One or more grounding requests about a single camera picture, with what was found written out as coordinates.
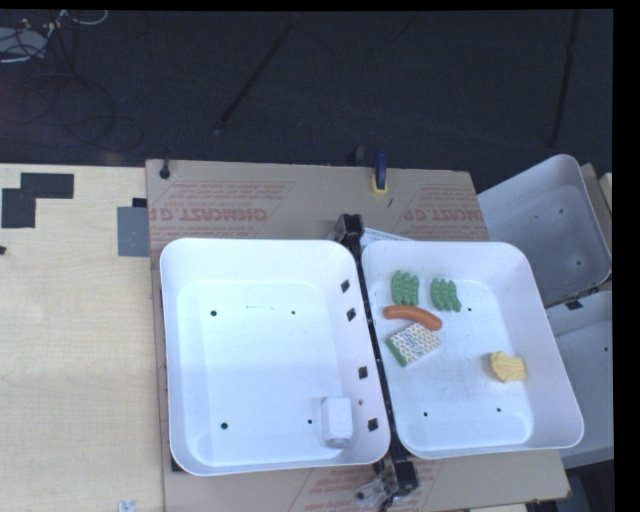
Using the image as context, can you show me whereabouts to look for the yellow ridged toy food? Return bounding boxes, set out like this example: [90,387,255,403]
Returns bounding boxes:
[489,351,527,384]

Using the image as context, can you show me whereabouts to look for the green pea pods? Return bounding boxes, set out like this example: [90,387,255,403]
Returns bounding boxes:
[430,277,463,314]
[391,270,421,308]

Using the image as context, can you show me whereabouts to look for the brown cardboard board red print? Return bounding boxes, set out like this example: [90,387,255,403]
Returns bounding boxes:
[144,158,572,512]

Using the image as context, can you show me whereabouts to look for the white plastic tray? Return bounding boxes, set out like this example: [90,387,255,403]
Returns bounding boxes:
[158,237,392,477]
[360,239,585,460]

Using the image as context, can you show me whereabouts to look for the thin black rod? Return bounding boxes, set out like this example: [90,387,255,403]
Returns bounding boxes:
[348,234,407,467]

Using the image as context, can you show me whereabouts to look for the black block with thin wires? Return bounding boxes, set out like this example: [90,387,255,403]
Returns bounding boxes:
[334,213,366,245]
[389,459,421,497]

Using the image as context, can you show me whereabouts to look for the green and white carton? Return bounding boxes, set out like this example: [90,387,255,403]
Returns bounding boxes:
[385,322,443,368]

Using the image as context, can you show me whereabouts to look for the orange sausage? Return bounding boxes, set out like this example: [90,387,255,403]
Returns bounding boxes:
[382,305,444,332]

